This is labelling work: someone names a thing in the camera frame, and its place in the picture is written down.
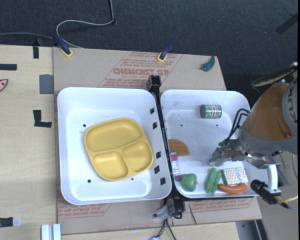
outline white tray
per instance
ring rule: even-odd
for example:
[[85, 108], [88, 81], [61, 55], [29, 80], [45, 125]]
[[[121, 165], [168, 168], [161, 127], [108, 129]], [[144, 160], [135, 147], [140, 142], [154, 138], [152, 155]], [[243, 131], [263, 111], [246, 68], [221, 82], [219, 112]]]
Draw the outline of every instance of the white tray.
[[[218, 143], [223, 141], [231, 130], [235, 115], [239, 109], [250, 110], [247, 99], [235, 91], [214, 90], [167, 90], [160, 98], [167, 139], [177, 139], [186, 144], [189, 155], [178, 156], [182, 174], [194, 173], [197, 176], [195, 191], [190, 192], [182, 188], [179, 181], [175, 181], [177, 190], [187, 198], [220, 198], [228, 194], [216, 191], [214, 196], [204, 189], [209, 171], [209, 159]], [[200, 105], [221, 105], [222, 116], [219, 119], [205, 119], [200, 117]], [[232, 136], [237, 138], [238, 131]], [[246, 161], [227, 161], [217, 170], [234, 167], [244, 167], [249, 182], [254, 179], [268, 181], [265, 169], [257, 169]], [[248, 188], [231, 197], [256, 196]]]
[[[171, 192], [165, 144], [151, 93], [143, 89], [69, 87], [58, 94], [57, 109], [61, 192], [69, 203], [154, 200]], [[90, 126], [116, 118], [139, 123], [153, 149], [154, 162], [150, 169], [133, 177], [107, 181], [91, 165], [84, 134]]]

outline blue clamp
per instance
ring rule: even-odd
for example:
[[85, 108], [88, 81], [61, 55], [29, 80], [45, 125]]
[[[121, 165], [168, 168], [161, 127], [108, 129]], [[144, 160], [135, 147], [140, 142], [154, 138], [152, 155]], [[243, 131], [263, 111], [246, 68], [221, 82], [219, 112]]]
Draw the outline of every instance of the blue clamp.
[[66, 42], [57, 34], [54, 34], [52, 37], [53, 41], [57, 43], [57, 45], [61, 48], [60, 51], [68, 58], [70, 58], [74, 52], [69, 49]]
[[170, 53], [172, 48], [173, 48], [172, 42], [168, 43], [166, 48], [162, 52], [160, 52], [158, 57], [156, 58], [158, 62], [163, 63], [167, 59], [168, 53]]
[[203, 71], [209, 71], [210, 69], [212, 69], [212, 67], [215, 65], [215, 62], [216, 62], [216, 59], [215, 59], [215, 56], [212, 56], [210, 61], [203, 64], [203, 66], [201, 67], [201, 69]]

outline green pear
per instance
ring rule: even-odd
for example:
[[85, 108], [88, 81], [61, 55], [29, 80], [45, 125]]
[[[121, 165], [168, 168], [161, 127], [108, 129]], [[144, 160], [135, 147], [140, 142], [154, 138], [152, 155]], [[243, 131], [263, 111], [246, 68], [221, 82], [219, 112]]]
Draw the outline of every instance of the green pear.
[[181, 175], [181, 186], [187, 191], [195, 191], [197, 185], [197, 176], [194, 173]]

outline sausage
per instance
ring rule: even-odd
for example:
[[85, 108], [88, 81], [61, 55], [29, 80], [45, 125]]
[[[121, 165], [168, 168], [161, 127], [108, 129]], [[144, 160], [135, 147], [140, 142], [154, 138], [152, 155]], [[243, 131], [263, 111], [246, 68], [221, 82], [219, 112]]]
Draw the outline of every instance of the sausage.
[[218, 190], [229, 194], [236, 194], [245, 191], [246, 189], [247, 189], [247, 185], [244, 183], [240, 183], [236, 185], [218, 184]]

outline light wood surface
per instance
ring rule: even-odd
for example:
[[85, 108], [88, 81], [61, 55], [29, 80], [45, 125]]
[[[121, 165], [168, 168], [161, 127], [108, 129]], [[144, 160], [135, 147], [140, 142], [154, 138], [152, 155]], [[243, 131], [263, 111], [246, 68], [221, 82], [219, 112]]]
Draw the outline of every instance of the light wood surface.
[[[33, 59], [30, 46], [0, 45], [0, 64], [17, 64], [16, 71], [0, 71], [9, 79], [0, 92], [0, 218], [21, 218], [21, 225], [0, 228], [0, 240], [40, 239], [40, 227], [57, 222], [54, 95], [40, 94], [39, 75], [53, 74], [52, 48], [40, 47]], [[33, 110], [51, 128], [35, 127]], [[176, 238], [238, 240], [234, 222], [175, 226]], [[157, 228], [137, 231], [64, 235], [65, 240], [150, 239]], [[168, 229], [162, 240], [172, 239]]]

